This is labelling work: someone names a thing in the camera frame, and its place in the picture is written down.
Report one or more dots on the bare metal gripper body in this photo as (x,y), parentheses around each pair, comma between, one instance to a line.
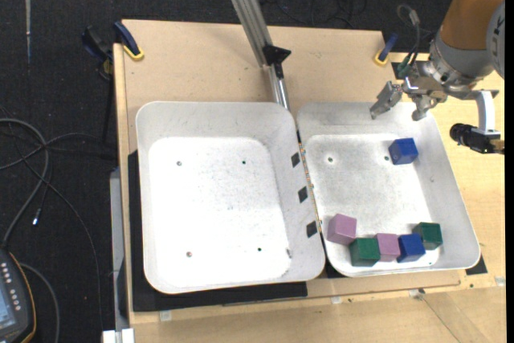
(435,82)

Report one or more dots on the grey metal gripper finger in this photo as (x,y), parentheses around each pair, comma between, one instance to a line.
(422,108)
(384,100)

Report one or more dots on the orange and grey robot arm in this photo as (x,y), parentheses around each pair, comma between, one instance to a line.
(470,16)

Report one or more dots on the blue cube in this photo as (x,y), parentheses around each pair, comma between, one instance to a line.
(403,150)
(411,248)

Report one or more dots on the white plastic tray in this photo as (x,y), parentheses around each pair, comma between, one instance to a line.
(361,189)
(217,205)

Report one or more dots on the green cube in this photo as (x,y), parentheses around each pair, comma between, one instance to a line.
(364,252)
(429,235)

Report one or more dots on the purple cube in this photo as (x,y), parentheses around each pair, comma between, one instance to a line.
(342,228)
(388,247)

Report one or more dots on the pale wood board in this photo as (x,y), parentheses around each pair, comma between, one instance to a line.
(201,68)

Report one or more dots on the black cylinder on white bracket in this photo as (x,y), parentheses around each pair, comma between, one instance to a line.
(476,138)

